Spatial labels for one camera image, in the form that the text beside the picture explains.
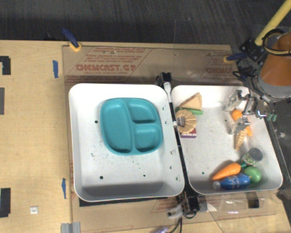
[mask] yellow pole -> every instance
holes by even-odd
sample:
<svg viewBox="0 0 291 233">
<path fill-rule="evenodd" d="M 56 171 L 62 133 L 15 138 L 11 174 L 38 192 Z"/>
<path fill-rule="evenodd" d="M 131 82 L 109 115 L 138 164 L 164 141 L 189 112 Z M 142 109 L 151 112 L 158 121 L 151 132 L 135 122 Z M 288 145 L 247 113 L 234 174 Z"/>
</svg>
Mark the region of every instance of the yellow pole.
<svg viewBox="0 0 291 233">
<path fill-rule="evenodd" d="M 285 0 L 281 7 L 278 9 L 276 14 L 272 17 L 272 19 L 267 23 L 262 32 L 256 37 L 255 44 L 258 46 L 262 46 L 262 38 L 272 29 L 275 29 L 283 18 L 287 15 L 287 13 L 291 10 L 291 0 Z"/>
</svg>

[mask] green ball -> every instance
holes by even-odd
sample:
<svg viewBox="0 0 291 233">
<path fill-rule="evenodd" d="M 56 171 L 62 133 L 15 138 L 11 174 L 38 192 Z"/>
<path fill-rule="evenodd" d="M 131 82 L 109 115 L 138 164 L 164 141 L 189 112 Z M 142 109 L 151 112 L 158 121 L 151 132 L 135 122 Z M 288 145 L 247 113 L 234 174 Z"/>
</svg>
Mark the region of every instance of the green ball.
<svg viewBox="0 0 291 233">
<path fill-rule="evenodd" d="M 249 166 L 243 172 L 250 177 L 252 183 L 257 183 L 261 180 L 261 171 L 255 166 Z"/>
</svg>

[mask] wooden table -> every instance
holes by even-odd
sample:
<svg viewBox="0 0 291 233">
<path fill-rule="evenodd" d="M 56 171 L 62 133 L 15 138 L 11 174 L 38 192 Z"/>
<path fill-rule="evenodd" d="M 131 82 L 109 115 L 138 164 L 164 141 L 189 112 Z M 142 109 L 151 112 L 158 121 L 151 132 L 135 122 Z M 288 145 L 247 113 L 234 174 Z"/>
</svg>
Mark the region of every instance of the wooden table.
<svg viewBox="0 0 291 233">
<path fill-rule="evenodd" d="M 81 44 L 173 47 L 172 44 Z M 0 63 L 0 87 L 4 87 L 5 92 L 4 115 L 0 115 L 0 189 L 11 188 L 11 212 L 8 217 L 0 218 L 0 233 L 55 233 L 60 232 L 62 223 L 74 221 L 63 75 L 63 46 L 66 45 L 67 42 L 0 40 L 0 56 L 11 59 L 11 75 L 2 75 Z M 58 62 L 58 78 L 54 78 L 53 60 Z M 221 220 L 218 224 L 214 221 L 185 223 L 183 232 L 256 232 L 255 229 L 291 232 L 282 202 L 276 197 L 273 199 L 275 215 Z M 38 206 L 37 214 L 31 214 L 32 206 Z M 108 232 L 110 219 L 101 220 L 105 220 L 105 230 L 86 232 Z M 154 228 L 118 230 L 146 233 L 153 232 Z"/>
</svg>

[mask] orange toy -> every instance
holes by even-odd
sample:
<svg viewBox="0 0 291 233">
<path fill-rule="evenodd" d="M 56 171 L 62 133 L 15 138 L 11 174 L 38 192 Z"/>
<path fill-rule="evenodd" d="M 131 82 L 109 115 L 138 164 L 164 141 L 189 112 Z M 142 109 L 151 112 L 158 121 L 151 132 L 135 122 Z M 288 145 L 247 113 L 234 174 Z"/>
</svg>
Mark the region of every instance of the orange toy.
<svg viewBox="0 0 291 233">
<path fill-rule="evenodd" d="M 242 116 L 243 116 L 243 114 L 242 114 L 242 112 L 240 110 L 234 109 L 232 111 L 232 118 L 234 119 L 234 121 L 237 121 L 237 119 L 242 117 Z M 252 131 L 251 131 L 249 126 L 246 127 L 246 130 L 247 130 L 247 135 L 248 136 L 252 136 Z"/>
<path fill-rule="evenodd" d="M 236 162 L 231 163 L 228 166 L 226 166 L 225 168 L 221 169 L 219 172 L 217 172 L 213 176 L 212 180 L 216 181 L 216 180 L 223 179 L 223 178 L 230 176 L 230 175 L 238 174 L 241 171 L 241 168 L 242 168 L 241 165 L 239 165 L 238 163 L 236 163 Z"/>
</svg>

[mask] turquoise tray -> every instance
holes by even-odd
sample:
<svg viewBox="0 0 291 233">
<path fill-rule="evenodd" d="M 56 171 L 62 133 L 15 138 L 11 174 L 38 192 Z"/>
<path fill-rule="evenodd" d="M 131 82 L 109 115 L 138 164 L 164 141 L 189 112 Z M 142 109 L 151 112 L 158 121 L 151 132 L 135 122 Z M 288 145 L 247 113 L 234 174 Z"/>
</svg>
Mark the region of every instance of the turquoise tray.
<svg viewBox="0 0 291 233">
<path fill-rule="evenodd" d="M 145 99 L 105 101 L 100 110 L 100 127 L 106 147 L 119 155 L 151 153 L 163 141 L 158 112 Z"/>
</svg>

